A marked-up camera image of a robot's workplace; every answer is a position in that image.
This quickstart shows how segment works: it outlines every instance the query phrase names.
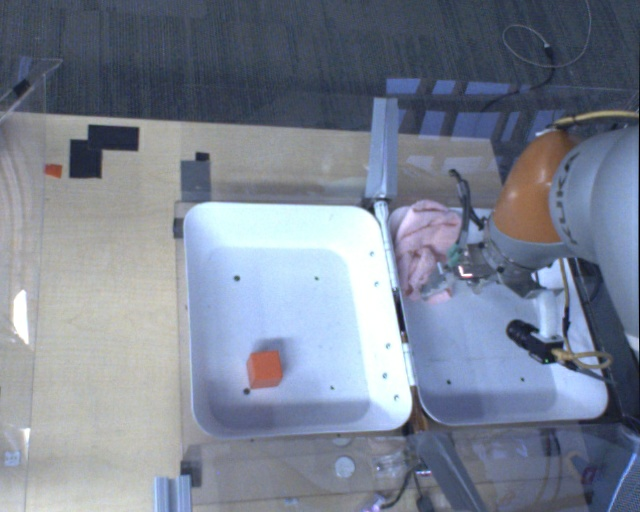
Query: pink towel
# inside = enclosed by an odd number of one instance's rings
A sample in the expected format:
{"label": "pink towel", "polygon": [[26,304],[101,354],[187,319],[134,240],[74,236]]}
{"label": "pink towel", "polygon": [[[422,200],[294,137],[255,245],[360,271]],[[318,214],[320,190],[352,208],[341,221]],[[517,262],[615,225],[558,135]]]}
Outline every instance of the pink towel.
{"label": "pink towel", "polygon": [[[456,242],[460,224],[457,213],[435,201],[418,201],[408,209],[394,235],[400,287],[405,296],[422,298],[420,290],[436,270],[437,262],[447,260],[447,250]],[[445,290],[427,302],[437,304],[450,297],[451,291]]]}

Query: yellow cable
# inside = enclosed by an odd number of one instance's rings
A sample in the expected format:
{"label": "yellow cable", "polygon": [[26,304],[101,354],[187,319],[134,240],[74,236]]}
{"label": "yellow cable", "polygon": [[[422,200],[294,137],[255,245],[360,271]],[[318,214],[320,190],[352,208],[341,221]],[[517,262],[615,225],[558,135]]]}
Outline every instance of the yellow cable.
{"label": "yellow cable", "polygon": [[[566,308],[569,306],[569,282],[567,281],[567,271],[564,268],[564,260],[559,260],[559,263],[560,274],[562,275],[562,285],[564,287],[564,307],[566,310]],[[607,352],[600,352],[599,350],[590,350],[587,352],[577,353],[574,352],[571,348],[569,337],[565,336],[564,332],[562,333],[562,337],[564,338],[564,343],[567,346],[566,350],[556,348],[551,351],[551,353],[558,361],[572,361],[576,366],[585,370],[600,370],[609,368],[609,366],[611,366],[611,364],[613,363],[613,356]],[[604,359],[604,362],[597,364],[583,363],[581,359],[585,357],[597,357],[599,359]]]}
{"label": "yellow cable", "polygon": [[582,121],[592,121],[594,119],[603,119],[608,117],[622,117],[628,119],[639,119],[640,116],[637,112],[628,112],[626,110],[598,110],[595,112],[586,112],[584,114],[578,114],[575,116],[568,116],[558,119],[552,123],[552,126],[569,126],[572,124],[580,123]]}

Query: black rectangle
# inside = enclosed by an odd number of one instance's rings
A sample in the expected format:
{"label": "black rectangle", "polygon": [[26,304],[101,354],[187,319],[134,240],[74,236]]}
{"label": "black rectangle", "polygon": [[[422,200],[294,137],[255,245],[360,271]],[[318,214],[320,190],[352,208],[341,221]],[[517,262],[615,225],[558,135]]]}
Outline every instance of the black rectangle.
{"label": "black rectangle", "polygon": [[72,140],[69,150],[69,178],[101,178],[102,151],[89,148],[86,140]]}
{"label": "black rectangle", "polygon": [[89,125],[89,148],[138,151],[140,129],[135,126]]}

